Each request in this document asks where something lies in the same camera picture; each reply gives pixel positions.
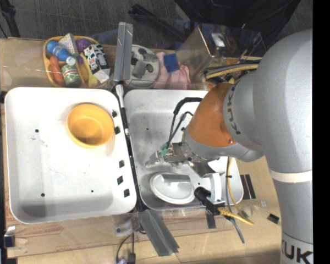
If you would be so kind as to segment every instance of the white stripe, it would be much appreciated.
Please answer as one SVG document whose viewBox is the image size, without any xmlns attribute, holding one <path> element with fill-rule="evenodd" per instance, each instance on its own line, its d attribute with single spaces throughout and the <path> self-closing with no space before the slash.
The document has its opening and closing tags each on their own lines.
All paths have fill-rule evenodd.
<svg viewBox="0 0 330 264">
<path fill-rule="evenodd" d="M 306 172 L 301 172 L 301 173 L 280 173 L 273 171 L 271 169 L 269 170 L 271 177 L 279 182 L 302 183 L 302 182 L 313 181 L 313 170 L 308 170 Z"/>
</svg>

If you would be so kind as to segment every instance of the wooden table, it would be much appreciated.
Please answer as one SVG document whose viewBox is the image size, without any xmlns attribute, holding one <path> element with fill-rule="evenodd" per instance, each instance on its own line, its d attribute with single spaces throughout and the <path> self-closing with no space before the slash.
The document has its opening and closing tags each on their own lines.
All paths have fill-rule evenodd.
<svg viewBox="0 0 330 264">
<path fill-rule="evenodd" d="M 15 87 L 52 87 L 47 79 L 43 59 L 43 40 L 22 38 L 0 39 L 0 89 Z M 103 46 L 113 67 L 115 46 Z M 3 165 L 6 227 L 15 226 L 15 247 L 8 248 L 8 257 L 20 264 L 28 263 L 115 263 L 122 238 L 110 234 L 117 216 L 88 218 L 49 224 L 22 224 L 14 218 L 9 207 L 8 165 L 6 152 L 5 110 L 1 106 L 3 125 Z M 173 217 L 163 212 L 163 219 L 180 246 L 178 254 L 159 257 L 146 235 L 137 235 L 136 263 L 279 263 L 281 227 L 267 219 L 280 216 L 279 204 L 264 157 L 255 162 L 237 161 L 241 175 L 249 175 L 255 199 L 240 202 L 241 208 L 252 209 L 249 226 L 237 221 L 245 238 L 243 244 L 230 222 L 218 222 L 218 230 L 205 227 L 205 213 L 186 211 Z M 125 244 L 120 256 L 127 258 L 130 244 Z"/>
</svg>

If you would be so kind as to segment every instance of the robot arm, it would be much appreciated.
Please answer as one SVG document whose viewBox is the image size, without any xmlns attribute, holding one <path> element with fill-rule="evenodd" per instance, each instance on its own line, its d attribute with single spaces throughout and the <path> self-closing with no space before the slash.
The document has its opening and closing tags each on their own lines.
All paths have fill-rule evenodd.
<svg viewBox="0 0 330 264">
<path fill-rule="evenodd" d="M 185 142 L 206 160 L 264 154 L 282 214 L 281 263 L 313 263 L 312 30 L 277 42 L 234 85 L 212 89 Z"/>
</svg>

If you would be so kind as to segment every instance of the gray carpet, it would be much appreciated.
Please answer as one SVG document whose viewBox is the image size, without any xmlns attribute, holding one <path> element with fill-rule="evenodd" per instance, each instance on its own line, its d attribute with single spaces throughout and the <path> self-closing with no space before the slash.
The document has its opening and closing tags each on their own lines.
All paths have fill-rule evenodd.
<svg viewBox="0 0 330 264">
<path fill-rule="evenodd" d="M 23 38 L 48 39 L 68 32 L 96 35 L 117 29 L 126 21 L 129 8 L 137 3 L 158 17 L 179 18 L 173 0 L 10 0 L 16 8 L 16 22 Z M 302 0 L 278 39 L 291 33 L 312 28 L 313 0 Z M 0 22 L 10 36 L 6 21 Z M 3 208 L 2 144 L 0 137 L 0 208 Z"/>
</svg>

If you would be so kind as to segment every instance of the pink cloth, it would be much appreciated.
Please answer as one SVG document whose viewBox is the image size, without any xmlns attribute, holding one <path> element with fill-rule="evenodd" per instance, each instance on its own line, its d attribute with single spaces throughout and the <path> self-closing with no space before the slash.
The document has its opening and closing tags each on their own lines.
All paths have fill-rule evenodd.
<svg viewBox="0 0 330 264">
<path fill-rule="evenodd" d="M 160 64 L 160 75 L 157 83 L 154 85 L 154 89 L 171 89 L 171 90 L 187 90 L 188 85 L 191 84 L 189 79 L 189 69 L 185 65 L 180 65 L 180 69 L 171 73 L 167 72 L 164 66 L 164 52 L 156 54 Z"/>
</svg>

